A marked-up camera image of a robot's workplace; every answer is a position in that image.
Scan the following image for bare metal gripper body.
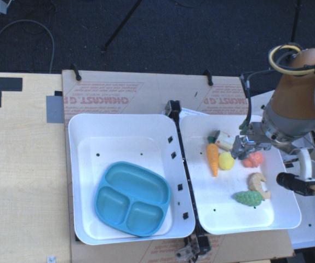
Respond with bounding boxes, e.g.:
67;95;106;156
238;121;297;153

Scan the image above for pink toy food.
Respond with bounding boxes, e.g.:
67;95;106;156
242;150;265;169

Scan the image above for white and yellow carton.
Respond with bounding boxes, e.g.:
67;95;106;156
214;130;236;151

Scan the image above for yellow ball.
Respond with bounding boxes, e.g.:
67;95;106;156
218;151;235;171

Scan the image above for orange carrot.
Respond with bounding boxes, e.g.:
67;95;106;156
206;136;219;178

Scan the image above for green grapes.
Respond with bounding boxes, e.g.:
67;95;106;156
233;190;265;207

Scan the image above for thin black rod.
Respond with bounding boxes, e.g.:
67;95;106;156
173;111;207;239

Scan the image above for white plastic tray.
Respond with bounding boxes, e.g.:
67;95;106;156
179;115;302;235
68;113;196;246

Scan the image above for brown cardboard board red print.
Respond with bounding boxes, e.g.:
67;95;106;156
61;70;295;263

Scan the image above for blue divided plate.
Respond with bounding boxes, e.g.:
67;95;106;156
94;161;171;238

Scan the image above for black cylinder on white bracket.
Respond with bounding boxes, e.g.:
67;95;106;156
276;147;315;197

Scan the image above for black block with thin wires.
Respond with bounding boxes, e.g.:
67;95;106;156
175;235;211;261
164;100;181;118

